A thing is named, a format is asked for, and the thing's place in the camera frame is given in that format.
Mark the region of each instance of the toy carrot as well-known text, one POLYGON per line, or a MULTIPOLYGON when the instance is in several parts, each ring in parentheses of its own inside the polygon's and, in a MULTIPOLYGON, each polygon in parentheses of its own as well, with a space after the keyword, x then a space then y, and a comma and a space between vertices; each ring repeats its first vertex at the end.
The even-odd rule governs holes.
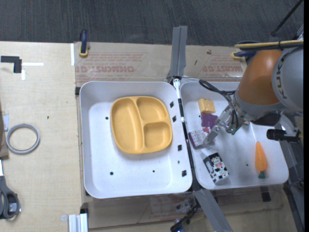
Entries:
POLYGON ((255 144, 255 168, 260 171, 259 178, 265 179, 264 171, 267 168, 267 162, 259 141, 255 144))

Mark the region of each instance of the yellow sponge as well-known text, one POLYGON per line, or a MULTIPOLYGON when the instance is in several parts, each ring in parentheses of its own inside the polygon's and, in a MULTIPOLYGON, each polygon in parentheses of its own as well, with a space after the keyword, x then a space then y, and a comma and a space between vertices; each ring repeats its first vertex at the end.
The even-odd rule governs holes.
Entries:
POLYGON ((201 98, 198 100, 198 106, 201 113, 210 114, 216 112, 213 101, 211 100, 201 98))

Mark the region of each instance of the metal ring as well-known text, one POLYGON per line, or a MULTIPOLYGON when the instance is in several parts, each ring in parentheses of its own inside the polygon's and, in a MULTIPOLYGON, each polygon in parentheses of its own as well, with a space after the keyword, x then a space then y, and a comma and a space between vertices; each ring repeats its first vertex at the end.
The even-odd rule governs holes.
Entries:
POLYGON ((16 153, 16 154, 19 154, 19 155, 24 155, 24 154, 27 154, 27 153, 30 153, 31 151, 33 151, 38 145, 39 145, 39 142, 40 142, 40 133, 38 131, 38 129, 31 125, 31 124, 27 124, 27 123, 21 123, 21 124, 16 124, 14 126, 12 126, 9 130, 8 130, 8 133, 6 134, 6 144, 8 145, 9 149, 16 153), (12 135, 12 133, 19 129, 19 128, 29 128, 31 130, 34 131, 34 133, 36 134, 37 136, 37 141, 34 143, 34 145, 32 147, 30 147, 29 149, 25 149, 25 150, 19 150, 19 149, 15 149, 11 146, 10 144, 10 137, 12 135))

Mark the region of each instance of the wooden table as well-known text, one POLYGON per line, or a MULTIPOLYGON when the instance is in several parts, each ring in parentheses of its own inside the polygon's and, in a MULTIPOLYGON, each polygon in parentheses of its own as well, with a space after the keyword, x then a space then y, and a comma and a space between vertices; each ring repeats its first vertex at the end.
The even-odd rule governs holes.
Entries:
MULTIPOLYGON (((70 44, 0 42, 0 49, 0 55, 20 56, 23 63, 43 63, 25 67, 25 80, 21 74, 13 73, 13 64, 0 63, 0 100, 2 112, 9 114, 9 127, 30 123, 41 135, 33 152, 10 152, 2 161, 7 185, 18 194, 22 212, 12 221, 0 220, 0 231, 66 232, 66 215, 79 214, 82 204, 75 69, 70 44)), ((34 141, 35 135, 28 129, 16 131, 11 138, 12 145, 23 149, 34 141)), ((235 231, 296 231, 283 191, 281 202, 280 209, 231 214, 226 218, 235 231)), ((202 221, 206 230, 212 231, 209 222, 202 221)), ((169 231, 173 224, 168 221, 93 231, 169 231)))

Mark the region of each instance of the yellow cable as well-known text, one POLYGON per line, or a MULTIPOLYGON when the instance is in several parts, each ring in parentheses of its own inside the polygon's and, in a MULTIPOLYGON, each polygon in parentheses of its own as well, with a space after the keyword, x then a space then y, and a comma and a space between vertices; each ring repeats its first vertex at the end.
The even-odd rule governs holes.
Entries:
POLYGON ((248 43, 248 44, 236 44, 235 48, 246 48, 246 47, 259 47, 259 46, 273 46, 273 45, 283 45, 283 44, 295 44, 303 43, 304 40, 293 40, 293 41, 278 41, 278 42, 265 42, 265 43, 248 43))

